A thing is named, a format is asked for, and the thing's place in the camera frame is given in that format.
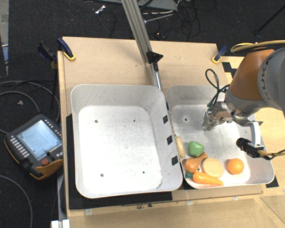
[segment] red button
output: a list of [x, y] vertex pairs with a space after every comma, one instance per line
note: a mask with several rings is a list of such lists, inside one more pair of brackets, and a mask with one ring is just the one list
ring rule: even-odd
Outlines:
[[46, 158], [44, 158], [44, 159], [42, 159], [41, 164], [42, 164], [43, 166], [46, 166], [46, 165], [49, 164], [49, 160], [46, 159]]

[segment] round beige toy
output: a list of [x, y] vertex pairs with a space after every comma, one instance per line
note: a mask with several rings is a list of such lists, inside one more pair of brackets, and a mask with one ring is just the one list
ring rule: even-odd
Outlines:
[[185, 158], [185, 149], [184, 149], [184, 145], [182, 144], [181, 137], [176, 136], [176, 144], [177, 144], [177, 147], [179, 148], [180, 157]]
[[215, 158], [206, 158], [201, 163], [202, 171], [213, 177], [220, 177], [224, 172], [222, 163]]

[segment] orange fruit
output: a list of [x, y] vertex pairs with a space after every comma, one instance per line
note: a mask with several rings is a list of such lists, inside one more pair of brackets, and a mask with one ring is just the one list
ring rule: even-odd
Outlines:
[[231, 174], [240, 174], [244, 170], [244, 163], [241, 159], [234, 158], [228, 162], [228, 171]]

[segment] wooden table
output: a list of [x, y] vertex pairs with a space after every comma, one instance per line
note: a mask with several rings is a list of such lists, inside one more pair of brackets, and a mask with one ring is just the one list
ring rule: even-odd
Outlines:
[[[66, 117], [71, 114], [70, 93], [79, 84], [151, 85], [148, 66], [143, 64], [135, 40], [64, 37], [76, 55], [68, 61], [58, 52], [59, 93], [64, 148], [66, 215], [71, 227], [285, 227], [285, 156], [272, 160], [278, 187], [250, 185], [206, 190], [172, 192], [173, 201], [112, 206], [94, 209], [69, 209], [67, 175]], [[174, 85], [209, 85], [205, 70], [213, 69], [220, 84], [231, 82], [222, 63], [211, 58], [216, 44], [151, 41], [159, 62], [163, 92]], [[223, 57], [236, 68], [242, 57]], [[285, 148], [285, 120], [275, 109], [255, 114], [264, 121], [261, 133], [269, 152]]]

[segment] black floor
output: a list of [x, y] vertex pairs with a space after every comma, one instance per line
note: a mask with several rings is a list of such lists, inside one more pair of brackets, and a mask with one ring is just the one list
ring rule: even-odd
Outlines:
[[[122, 5], [88, 0], [9, 0], [9, 77], [6, 76], [0, 43], [0, 82], [10, 80], [47, 81], [53, 85], [54, 70], [37, 51], [44, 41], [56, 51], [56, 39], [61, 36], [133, 38]], [[95, 11], [105, 4], [99, 20]], [[285, 9], [257, 37], [260, 28], [285, 0], [192, 0], [181, 3], [172, 16], [147, 24], [151, 40], [156, 33], [166, 41], [216, 43], [229, 48], [242, 42], [285, 39]], [[154, 9], [144, 8], [143, 12]], [[26, 92], [30, 86], [21, 86]], [[0, 87], [0, 93], [6, 91]], [[55, 118], [50, 108], [50, 95], [34, 91], [42, 113]], [[8, 131], [23, 124], [36, 114], [30, 103], [18, 104], [19, 96], [9, 96], [0, 110], [0, 127]], [[9, 156], [0, 132], [0, 174], [16, 181], [27, 192], [33, 207], [33, 227], [48, 228], [57, 219], [56, 176], [37, 181], [26, 175]], [[21, 190], [13, 183], [0, 179], [0, 228], [29, 227], [29, 205]]]

